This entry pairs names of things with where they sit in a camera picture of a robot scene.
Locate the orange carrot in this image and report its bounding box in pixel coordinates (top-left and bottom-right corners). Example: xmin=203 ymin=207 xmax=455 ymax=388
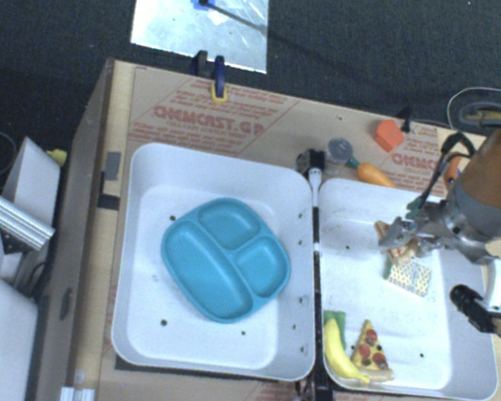
xmin=343 ymin=157 xmax=401 ymax=190

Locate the orange cube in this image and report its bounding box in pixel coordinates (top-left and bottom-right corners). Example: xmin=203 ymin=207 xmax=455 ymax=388
xmin=372 ymin=116 xmax=409 ymax=157

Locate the grey lidded clear cup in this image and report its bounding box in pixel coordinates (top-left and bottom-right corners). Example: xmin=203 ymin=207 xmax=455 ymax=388
xmin=322 ymin=134 xmax=357 ymax=180

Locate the white plastic tray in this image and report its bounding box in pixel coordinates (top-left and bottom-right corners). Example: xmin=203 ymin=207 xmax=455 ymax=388
xmin=286 ymin=174 xmax=501 ymax=401
xmin=98 ymin=138 xmax=348 ymax=395

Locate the pizza slice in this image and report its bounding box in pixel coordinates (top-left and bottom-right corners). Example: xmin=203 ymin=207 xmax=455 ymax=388
xmin=347 ymin=316 xmax=403 ymax=385

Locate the white patterned packet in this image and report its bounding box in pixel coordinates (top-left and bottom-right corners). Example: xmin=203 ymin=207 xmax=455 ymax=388
xmin=385 ymin=256 xmax=434 ymax=299

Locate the black block with thin wires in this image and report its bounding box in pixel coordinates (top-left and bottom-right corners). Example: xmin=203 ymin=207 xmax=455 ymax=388
xmin=310 ymin=375 xmax=342 ymax=401
xmin=295 ymin=147 xmax=329 ymax=178

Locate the brown cardboard board red print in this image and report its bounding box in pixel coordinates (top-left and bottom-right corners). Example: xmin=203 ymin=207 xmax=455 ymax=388
xmin=79 ymin=63 xmax=501 ymax=401

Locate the blue divided plate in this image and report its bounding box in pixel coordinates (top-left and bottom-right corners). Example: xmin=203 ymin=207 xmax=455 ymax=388
xmin=149 ymin=187 xmax=303 ymax=335

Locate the black cylinder on white bracket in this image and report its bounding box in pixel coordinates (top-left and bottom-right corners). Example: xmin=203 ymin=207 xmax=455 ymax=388
xmin=444 ymin=251 xmax=501 ymax=335

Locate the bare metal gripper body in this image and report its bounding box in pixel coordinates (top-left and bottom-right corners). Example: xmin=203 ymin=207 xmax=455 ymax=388
xmin=405 ymin=198 xmax=501 ymax=269

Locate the yellow banana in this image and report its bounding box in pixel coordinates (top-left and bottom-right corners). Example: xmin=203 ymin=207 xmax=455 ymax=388
xmin=314 ymin=316 xmax=381 ymax=387

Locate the thin black and white rod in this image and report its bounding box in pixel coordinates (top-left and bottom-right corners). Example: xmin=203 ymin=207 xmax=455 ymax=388
xmin=275 ymin=166 xmax=357 ymax=385

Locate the red striped tan toy food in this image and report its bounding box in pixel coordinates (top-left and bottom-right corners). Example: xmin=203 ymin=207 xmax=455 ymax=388
xmin=367 ymin=219 xmax=424 ymax=272

